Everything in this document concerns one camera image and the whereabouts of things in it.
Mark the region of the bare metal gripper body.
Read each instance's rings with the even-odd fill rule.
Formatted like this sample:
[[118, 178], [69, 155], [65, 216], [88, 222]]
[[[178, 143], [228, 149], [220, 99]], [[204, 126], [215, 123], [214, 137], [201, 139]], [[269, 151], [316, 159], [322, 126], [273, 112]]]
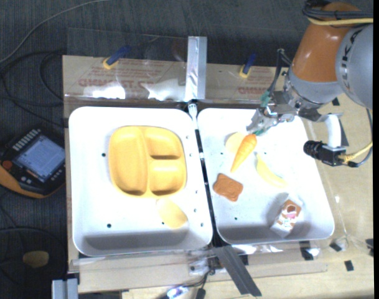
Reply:
[[279, 117], [297, 115], [310, 121], [324, 121], [318, 109], [334, 102], [339, 93], [326, 93], [321, 90], [278, 90], [269, 92], [271, 111]]

